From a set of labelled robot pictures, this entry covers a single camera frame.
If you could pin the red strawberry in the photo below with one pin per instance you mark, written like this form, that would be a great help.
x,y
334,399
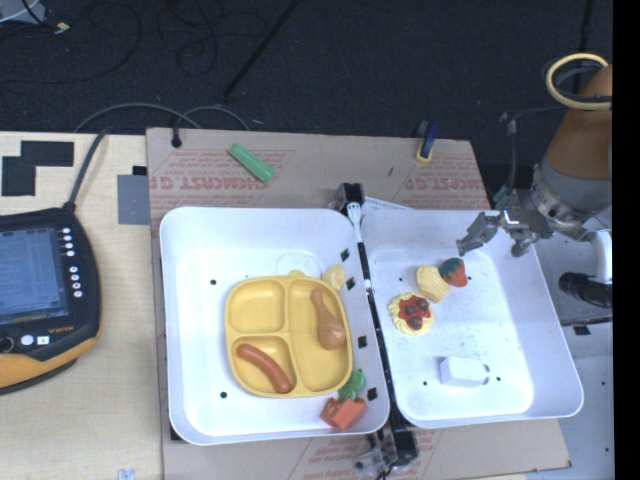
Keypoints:
x,y
454,273

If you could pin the thin black and white rod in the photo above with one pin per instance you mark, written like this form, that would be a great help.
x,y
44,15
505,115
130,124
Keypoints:
x,y
367,273

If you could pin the white printed paper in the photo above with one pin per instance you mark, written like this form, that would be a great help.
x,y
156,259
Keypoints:
x,y
385,204

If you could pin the white plastic tray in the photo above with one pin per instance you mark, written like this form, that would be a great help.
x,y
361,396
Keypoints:
x,y
480,318
200,268

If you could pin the yellow spaghetti with meatballs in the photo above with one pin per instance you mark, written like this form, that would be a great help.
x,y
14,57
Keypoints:
x,y
411,314

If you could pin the orange carrot with green top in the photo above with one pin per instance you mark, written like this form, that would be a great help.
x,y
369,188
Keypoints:
x,y
345,412

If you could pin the yellow divided plate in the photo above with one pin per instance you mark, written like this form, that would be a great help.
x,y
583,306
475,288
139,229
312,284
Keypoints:
x,y
260,303

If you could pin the orange sausage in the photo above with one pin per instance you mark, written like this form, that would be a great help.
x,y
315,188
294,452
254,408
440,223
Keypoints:
x,y
265,365

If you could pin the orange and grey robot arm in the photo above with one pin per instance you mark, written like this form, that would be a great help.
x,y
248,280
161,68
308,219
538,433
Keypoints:
x,y
580,138

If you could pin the small yellow toy pasta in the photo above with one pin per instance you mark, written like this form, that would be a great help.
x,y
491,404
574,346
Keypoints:
x,y
334,277

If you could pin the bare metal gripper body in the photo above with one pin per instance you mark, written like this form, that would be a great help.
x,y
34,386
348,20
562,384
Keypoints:
x,y
555,218

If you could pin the brown chicken drumstick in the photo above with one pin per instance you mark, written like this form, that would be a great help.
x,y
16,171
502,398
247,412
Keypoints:
x,y
330,328

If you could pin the black cylinder on white bracket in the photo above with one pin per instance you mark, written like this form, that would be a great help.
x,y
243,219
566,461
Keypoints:
x,y
585,288

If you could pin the yellow cupcake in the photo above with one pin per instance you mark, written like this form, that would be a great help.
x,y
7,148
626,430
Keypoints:
x,y
432,284

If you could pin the clear plastic lid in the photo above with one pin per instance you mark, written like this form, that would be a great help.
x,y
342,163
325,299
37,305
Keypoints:
x,y
297,263

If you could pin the brown cardboard board red print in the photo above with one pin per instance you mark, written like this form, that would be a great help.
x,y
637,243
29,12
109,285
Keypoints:
x,y
320,168

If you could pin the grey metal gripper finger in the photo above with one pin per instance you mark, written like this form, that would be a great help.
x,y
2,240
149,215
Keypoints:
x,y
522,244
481,230

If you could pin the white box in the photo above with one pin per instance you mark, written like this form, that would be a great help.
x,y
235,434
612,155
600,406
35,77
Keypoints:
x,y
462,372

